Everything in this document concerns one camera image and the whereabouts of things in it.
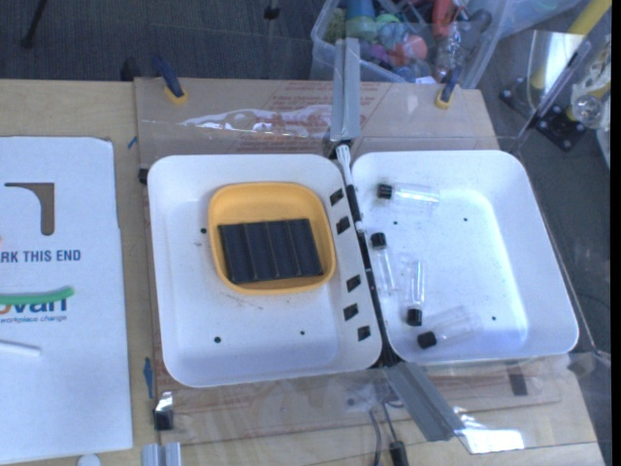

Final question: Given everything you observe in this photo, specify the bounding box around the thin black and white rod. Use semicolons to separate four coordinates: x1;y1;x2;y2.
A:
336;144;391;361

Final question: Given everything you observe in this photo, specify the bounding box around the black ribbed rectangular block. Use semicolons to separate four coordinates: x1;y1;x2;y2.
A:
215;217;325;285

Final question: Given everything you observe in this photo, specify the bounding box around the yellow plate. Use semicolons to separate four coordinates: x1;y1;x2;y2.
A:
207;181;338;296

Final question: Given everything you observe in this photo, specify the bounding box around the clear plastic bottle black cap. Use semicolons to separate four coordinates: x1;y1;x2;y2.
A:
376;182;441;207
416;304;484;350
369;231;402;295
405;259;428;328

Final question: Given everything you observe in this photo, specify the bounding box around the white plastic tray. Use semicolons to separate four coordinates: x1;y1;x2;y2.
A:
146;152;383;389
348;149;580;366

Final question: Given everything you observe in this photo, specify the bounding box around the clear storage bin with toys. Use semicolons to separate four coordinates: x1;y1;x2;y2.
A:
309;0;515;89

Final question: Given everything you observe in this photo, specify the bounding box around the white printed cardboard sheet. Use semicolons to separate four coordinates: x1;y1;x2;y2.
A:
0;135;135;466

